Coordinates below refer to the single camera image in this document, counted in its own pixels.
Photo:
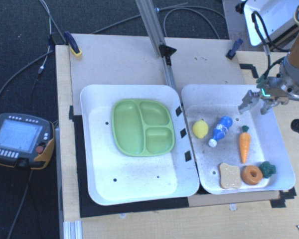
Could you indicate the black cylinder on white bracket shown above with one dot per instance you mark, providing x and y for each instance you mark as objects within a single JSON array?
[{"x": 297, "y": 126}]

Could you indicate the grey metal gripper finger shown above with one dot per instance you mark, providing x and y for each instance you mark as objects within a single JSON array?
[
  {"x": 266, "y": 106},
  {"x": 249, "y": 99}
]

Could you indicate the blue bottle with white cap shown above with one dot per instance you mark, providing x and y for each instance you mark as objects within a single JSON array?
[{"x": 221, "y": 129}]

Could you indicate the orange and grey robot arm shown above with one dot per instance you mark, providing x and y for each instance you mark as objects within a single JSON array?
[{"x": 297, "y": 56}]

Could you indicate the beige bread slice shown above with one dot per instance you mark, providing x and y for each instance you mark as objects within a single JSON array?
[{"x": 229, "y": 176}]

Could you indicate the green divided plate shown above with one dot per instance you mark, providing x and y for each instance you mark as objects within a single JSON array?
[{"x": 127, "y": 128}]

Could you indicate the orange carrot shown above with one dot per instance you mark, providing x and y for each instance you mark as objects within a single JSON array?
[{"x": 244, "y": 143}]

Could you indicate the orange doughnut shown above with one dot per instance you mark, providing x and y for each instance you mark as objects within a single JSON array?
[{"x": 246, "y": 175}]

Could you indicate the green broccoli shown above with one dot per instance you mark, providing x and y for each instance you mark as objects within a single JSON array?
[{"x": 267, "y": 169}]

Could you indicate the white plastic tray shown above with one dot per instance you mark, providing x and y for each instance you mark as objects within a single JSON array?
[
  {"x": 139, "y": 178},
  {"x": 269, "y": 138}
]

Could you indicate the yellow lemon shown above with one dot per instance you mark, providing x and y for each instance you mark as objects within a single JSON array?
[{"x": 200, "y": 129}]

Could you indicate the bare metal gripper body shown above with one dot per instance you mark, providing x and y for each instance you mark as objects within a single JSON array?
[{"x": 279, "y": 89}]

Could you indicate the pale flat board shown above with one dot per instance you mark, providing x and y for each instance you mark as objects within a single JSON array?
[{"x": 119, "y": 61}]

